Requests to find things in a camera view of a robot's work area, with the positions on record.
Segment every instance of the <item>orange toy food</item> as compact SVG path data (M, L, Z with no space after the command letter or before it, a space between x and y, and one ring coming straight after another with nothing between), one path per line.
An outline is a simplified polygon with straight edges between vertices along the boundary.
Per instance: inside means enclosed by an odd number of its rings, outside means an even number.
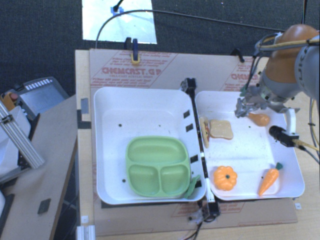
M266 173L263 182L259 189L259 196L262 196L263 193L275 183L276 179L279 177L279 170L283 167L281 163L277 163L275 168L269 169Z
M266 126L270 122L270 117L266 114L249 113L248 118L250 118L257 126Z
M237 173L230 166L219 166L213 173L213 182L219 190L229 191L237 184Z

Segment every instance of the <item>white tray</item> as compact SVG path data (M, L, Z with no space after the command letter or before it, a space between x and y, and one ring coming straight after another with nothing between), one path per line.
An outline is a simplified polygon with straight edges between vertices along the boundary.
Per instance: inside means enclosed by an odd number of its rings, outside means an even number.
M209 147L204 148L210 179L218 166L231 166L238 175L237 184L231 191L219 190L211 183L212 192L226 201L294 198L302 195L305 183L294 148L283 146L269 134L269 128L273 125L286 129L284 115L271 109L257 110L255 113L270 117L266 127L259 127L247 117L235 116L238 97L238 92L202 91L195 98L199 117L228 120L233 131L233 139L210 138ZM262 177L277 162L283 165L279 178L264 195L259 196Z
M104 87L94 95L97 192L112 205L200 200L206 192L200 148L190 97L180 90ZM188 198L144 197L129 186L126 147L135 137L169 136L179 139L189 157L191 177L200 175L201 186Z

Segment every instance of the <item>toy pumpkin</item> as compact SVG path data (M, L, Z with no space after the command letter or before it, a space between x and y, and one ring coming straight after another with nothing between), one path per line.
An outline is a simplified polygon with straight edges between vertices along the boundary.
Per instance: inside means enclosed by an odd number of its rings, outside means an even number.
M229 191L237 184L237 173L230 166L219 166L213 173L213 182L219 190Z

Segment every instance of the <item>white paper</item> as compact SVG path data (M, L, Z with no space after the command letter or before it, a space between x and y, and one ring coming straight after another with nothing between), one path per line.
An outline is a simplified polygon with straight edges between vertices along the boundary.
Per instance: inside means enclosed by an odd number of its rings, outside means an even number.
M84 40L96 40L103 23L113 16L112 8L120 0L82 0L82 28ZM152 10L151 0L123 0L118 12ZM127 37L142 44L157 44L152 12L125 14L111 20L102 30L99 41L124 42Z

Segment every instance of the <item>black connector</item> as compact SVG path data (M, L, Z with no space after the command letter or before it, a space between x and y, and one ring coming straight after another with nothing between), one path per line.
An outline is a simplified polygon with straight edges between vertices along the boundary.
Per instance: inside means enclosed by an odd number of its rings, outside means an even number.
M294 139L299 139L299 136L289 136L287 134L285 134L286 130L273 125L270 127L269 129L269 134L274 137L274 139L276 139L277 141L279 141L281 144L283 144L286 147L295 147L296 144L292 141Z
M220 215L220 209L219 209L218 202L209 202L208 207L209 207L209 214L211 217L216 218Z

